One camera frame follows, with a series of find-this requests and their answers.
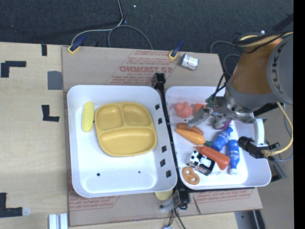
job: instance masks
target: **blue bottle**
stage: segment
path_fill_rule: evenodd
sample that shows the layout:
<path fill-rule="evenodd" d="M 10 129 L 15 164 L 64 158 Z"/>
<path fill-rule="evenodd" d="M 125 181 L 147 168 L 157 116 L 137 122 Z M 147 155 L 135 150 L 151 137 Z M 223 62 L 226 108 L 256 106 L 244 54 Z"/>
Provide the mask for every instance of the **blue bottle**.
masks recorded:
<path fill-rule="evenodd" d="M 215 149 L 217 151 L 221 151 L 230 140 L 230 134 L 233 131 L 233 129 L 228 126 L 224 131 L 222 131 L 217 138 L 212 142 L 211 148 Z"/>
<path fill-rule="evenodd" d="M 237 143 L 237 140 L 230 140 L 228 141 L 228 156 L 230 157 L 230 175 L 236 175 L 237 174 L 237 164 L 240 160 L 239 157 L 239 145 Z"/>

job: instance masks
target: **tin can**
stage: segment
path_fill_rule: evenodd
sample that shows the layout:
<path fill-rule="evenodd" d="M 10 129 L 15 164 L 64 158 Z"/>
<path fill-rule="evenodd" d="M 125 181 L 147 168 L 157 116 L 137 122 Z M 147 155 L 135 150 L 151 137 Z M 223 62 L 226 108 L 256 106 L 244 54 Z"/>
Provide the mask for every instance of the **tin can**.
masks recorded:
<path fill-rule="evenodd" d="M 181 59 L 180 66 L 194 71 L 196 70 L 198 63 L 199 59 L 191 57 L 190 55 L 185 53 Z"/>

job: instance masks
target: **pretzel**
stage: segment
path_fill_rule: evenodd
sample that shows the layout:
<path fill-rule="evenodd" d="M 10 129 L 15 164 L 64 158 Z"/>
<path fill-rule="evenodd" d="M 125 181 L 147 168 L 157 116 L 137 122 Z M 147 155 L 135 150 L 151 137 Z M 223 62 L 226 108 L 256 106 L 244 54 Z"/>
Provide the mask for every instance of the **pretzel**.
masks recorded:
<path fill-rule="evenodd" d="M 182 176 L 185 181 L 191 185 L 197 185 L 200 181 L 199 176 L 195 174 L 194 170 L 188 166 L 182 169 Z"/>

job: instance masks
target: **pink plush toy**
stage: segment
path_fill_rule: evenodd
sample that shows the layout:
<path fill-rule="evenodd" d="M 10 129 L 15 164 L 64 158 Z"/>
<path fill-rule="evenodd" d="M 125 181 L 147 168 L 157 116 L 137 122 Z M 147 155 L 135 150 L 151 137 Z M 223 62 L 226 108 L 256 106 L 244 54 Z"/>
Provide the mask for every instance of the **pink plush toy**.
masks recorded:
<path fill-rule="evenodd" d="M 182 118 L 187 118 L 191 116 L 193 109 L 189 106 L 188 102 L 177 103 L 175 105 L 175 110 L 177 111 L 177 115 Z"/>

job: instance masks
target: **hole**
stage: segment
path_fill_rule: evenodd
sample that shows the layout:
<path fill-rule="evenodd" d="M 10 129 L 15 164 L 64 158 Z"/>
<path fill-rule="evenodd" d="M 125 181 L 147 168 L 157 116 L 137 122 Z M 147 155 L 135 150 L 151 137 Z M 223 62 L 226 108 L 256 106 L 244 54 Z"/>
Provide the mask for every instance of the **hole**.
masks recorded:
<path fill-rule="evenodd" d="M 168 171 L 166 172 L 166 178 L 170 177 L 171 175 L 172 175 L 171 171 L 168 170 Z"/>
<path fill-rule="evenodd" d="M 165 165 L 165 159 L 160 161 L 160 166 L 163 167 Z"/>

